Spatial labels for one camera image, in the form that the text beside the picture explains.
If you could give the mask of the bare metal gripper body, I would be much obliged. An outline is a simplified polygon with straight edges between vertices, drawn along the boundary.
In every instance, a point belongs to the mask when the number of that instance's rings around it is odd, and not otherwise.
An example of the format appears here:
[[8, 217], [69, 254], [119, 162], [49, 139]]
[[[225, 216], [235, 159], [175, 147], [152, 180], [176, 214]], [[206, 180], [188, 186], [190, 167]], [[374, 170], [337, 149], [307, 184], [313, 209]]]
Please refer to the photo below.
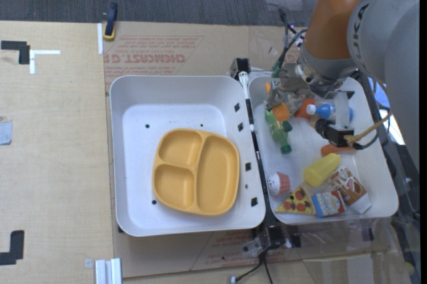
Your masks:
[[327, 97], [329, 92], [341, 87], [340, 80], [333, 80], [314, 71], [306, 64], [286, 63], [279, 72], [280, 90], [303, 95]]

